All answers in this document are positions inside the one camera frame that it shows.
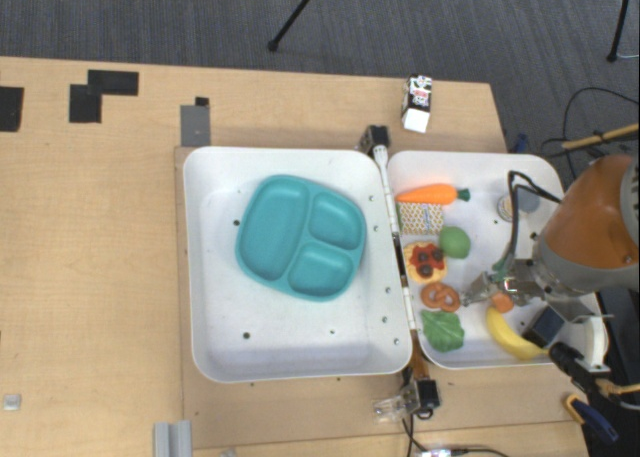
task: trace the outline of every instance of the black tape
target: black tape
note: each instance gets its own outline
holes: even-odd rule
[[[0,87],[0,132],[18,131],[23,100],[23,87]]]
[[[102,122],[100,89],[90,85],[71,85],[69,89],[69,122]]]
[[[102,94],[138,96],[139,75],[135,71],[107,71],[90,69],[89,85],[100,88]]]

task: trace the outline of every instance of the wooden table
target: wooden table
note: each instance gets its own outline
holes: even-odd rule
[[[105,96],[102,124],[70,124],[69,85],[88,69],[138,71],[140,92]],[[401,84],[0,58],[0,85],[25,88],[20,131],[0,133],[0,394],[23,398],[0,411],[0,455],[150,456],[153,424],[183,418],[194,441],[219,442],[198,457],[230,445],[239,457],[404,455],[397,425],[345,422],[345,406],[362,411],[380,379],[289,381],[280,403],[270,388],[282,384],[210,383],[185,388],[183,404],[174,197],[179,106],[196,96],[211,100],[214,145],[352,148],[368,124],[385,124],[392,152],[505,150],[488,85],[434,82],[423,136],[401,129]],[[554,367],[431,371],[443,406],[417,425],[424,444],[587,455],[561,405],[574,389]],[[196,415],[199,391],[209,410]],[[207,435],[194,420],[211,416],[212,399],[224,402]]]

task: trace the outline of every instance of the brown pretzel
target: brown pretzel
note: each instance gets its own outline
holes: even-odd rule
[[[440,282],[425,286],[420,293],[420,299],[428,308],[440,308],[449,313],[453,313],[460,307],[458,292]]]

